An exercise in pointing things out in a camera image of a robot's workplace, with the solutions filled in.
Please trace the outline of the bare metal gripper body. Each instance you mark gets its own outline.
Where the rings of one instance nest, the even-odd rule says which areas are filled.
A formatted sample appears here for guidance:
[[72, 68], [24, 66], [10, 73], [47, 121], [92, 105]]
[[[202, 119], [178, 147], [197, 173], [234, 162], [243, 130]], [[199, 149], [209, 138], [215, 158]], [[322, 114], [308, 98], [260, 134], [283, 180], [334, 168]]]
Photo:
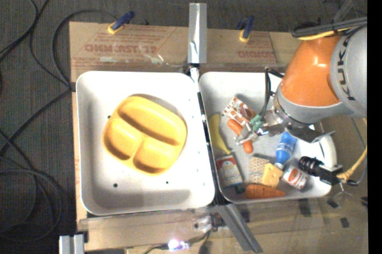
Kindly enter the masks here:
[[287, 115], [281, 109], [269, 109], [260, 112], [260, 127], [258, 134], [267, 133], [269, 136], [281, 134], [287, 125]]

